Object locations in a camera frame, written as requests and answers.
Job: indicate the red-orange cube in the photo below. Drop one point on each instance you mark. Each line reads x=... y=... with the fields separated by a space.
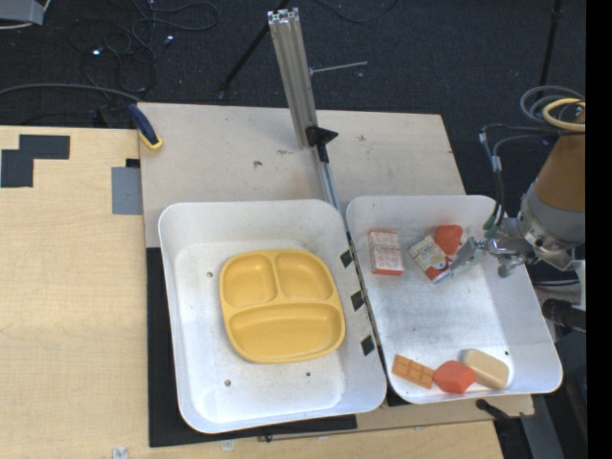
x=454 y=377

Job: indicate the white plastic tray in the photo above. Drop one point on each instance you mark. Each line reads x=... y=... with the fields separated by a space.
x=430 y=318
x=201 y=333

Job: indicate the orange and white carton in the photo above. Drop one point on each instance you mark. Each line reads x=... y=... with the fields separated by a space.
x=385 y=252

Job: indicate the yellow and white carton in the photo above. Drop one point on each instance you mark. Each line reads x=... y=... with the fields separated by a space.
x=428 y=256

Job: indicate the black cylinder on white bracket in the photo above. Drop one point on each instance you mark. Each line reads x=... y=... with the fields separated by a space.
x=564 y=314

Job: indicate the yellow divided plate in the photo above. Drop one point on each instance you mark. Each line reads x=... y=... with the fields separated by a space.
x=282 y=328

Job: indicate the beige bread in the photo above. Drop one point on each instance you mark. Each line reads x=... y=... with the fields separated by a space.
x=487 y=368

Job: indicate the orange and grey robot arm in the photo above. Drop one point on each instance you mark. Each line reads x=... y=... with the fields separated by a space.
x=561 y=175

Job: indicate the red-orange rounded toy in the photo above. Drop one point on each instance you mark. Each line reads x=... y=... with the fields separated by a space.
x=448 y=238

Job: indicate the orange biscuit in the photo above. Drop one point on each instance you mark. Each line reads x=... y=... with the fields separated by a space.
x=412 y=371

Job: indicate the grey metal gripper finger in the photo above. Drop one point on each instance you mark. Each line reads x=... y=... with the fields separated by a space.
x=506 y=268
x=466 y=256

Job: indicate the pale wood board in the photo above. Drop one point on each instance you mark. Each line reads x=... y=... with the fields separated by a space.
x=229 y=160

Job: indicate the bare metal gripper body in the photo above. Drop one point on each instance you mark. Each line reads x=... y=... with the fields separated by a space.
x=517 y=242

